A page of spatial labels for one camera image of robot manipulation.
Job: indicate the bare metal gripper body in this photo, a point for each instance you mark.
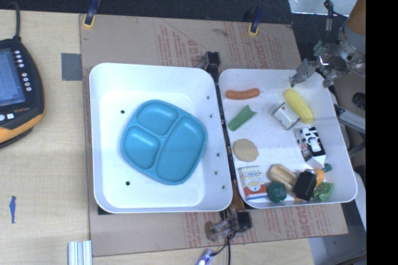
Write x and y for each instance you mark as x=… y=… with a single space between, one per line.
x=337 y=61

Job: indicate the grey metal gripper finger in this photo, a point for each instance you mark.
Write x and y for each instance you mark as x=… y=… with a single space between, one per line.
x=330 y=80
x=303 y=72

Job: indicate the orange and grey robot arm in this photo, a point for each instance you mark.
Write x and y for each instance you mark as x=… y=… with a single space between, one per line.
x=357 y=18

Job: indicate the yellow corn cob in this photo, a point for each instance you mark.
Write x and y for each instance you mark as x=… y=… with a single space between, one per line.
x=299 y=105

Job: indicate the small white can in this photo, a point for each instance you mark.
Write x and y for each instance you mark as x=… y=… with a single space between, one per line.
x=284 y=116

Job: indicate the orange sausage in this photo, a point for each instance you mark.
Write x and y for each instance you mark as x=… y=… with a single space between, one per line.
x=242 y=94

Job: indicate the black and white milk carton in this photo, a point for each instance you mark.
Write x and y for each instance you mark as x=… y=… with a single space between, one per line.
x=311 y=142

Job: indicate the white plastic tray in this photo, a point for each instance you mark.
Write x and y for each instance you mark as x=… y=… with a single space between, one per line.
x=109 y=133
x=270 y=142

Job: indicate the green celery stick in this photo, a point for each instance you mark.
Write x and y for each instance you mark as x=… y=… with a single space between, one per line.
x=241 y=118

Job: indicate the orange carrot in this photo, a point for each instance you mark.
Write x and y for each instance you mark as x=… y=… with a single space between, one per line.
x=320 y=175

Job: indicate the tan round biscuit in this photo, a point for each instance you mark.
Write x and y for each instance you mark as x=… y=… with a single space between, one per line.
x=245 y=150

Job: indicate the tan bread roll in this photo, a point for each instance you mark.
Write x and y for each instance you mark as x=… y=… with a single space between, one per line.
x=280 y=176

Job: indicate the black rectangular bottle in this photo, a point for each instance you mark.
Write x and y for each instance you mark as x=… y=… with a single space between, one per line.
x=305 y=185

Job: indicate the white and red macaroni box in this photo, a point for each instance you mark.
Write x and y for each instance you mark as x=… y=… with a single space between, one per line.
x=252 y=183

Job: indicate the dark green broccoli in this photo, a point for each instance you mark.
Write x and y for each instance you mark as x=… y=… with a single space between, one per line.
x=276 y=192

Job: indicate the blue divided plate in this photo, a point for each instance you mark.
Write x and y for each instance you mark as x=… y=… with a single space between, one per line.
x=164 y=142

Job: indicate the brown cardboard board red print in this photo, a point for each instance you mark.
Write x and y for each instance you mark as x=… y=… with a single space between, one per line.
x=130 y=39

